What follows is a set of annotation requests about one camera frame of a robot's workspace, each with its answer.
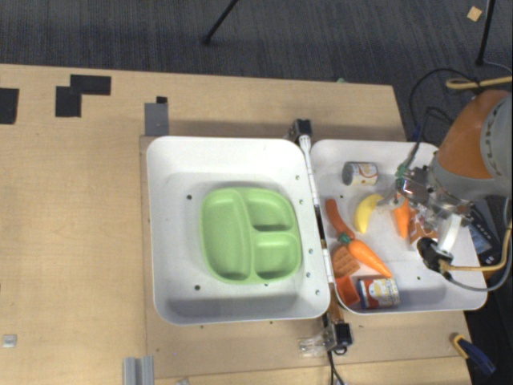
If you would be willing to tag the black tripod leg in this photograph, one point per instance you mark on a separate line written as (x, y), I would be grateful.
(228, 10)
(488, 18)

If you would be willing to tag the orange cube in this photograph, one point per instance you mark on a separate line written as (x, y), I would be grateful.
(347, 291)

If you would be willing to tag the white plastic tray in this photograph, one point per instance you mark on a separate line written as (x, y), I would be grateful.
(180, 255)
(425, 291)

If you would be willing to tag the yellow banana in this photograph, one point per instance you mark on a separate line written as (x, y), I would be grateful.
(364, 214)

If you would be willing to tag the red and yellow labelled can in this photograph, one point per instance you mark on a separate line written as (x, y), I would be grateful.
(378, 293)

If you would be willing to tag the orange and white packet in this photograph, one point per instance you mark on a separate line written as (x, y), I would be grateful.
(418, 231)

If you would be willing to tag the small orange carrot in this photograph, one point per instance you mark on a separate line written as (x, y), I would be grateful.
(402, 221)

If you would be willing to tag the black cylinder on white bracket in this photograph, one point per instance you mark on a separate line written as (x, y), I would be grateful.
(431, 253)

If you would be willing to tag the green divided plate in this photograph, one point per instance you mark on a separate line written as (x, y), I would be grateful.
(228, 235)

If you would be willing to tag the red sausage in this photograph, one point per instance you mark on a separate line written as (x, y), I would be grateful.
(336, 217)

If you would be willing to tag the thin black and white rod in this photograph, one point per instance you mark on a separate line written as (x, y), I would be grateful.
(312, 175)

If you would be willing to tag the small white and orange can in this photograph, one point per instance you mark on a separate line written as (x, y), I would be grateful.
(360, 173)

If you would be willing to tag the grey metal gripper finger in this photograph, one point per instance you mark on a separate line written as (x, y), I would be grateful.
(389, 200)

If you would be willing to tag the orange carrot with green top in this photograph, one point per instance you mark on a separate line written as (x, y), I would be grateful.
(366, 256)

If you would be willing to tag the brown biscuit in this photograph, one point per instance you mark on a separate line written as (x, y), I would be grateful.
(344, 261)

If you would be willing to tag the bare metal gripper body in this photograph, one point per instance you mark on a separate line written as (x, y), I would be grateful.
(417, 185)

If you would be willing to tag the small white block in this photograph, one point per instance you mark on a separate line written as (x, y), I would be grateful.
(9, 341)

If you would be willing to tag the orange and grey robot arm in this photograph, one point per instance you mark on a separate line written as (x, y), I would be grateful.
(465, 143)

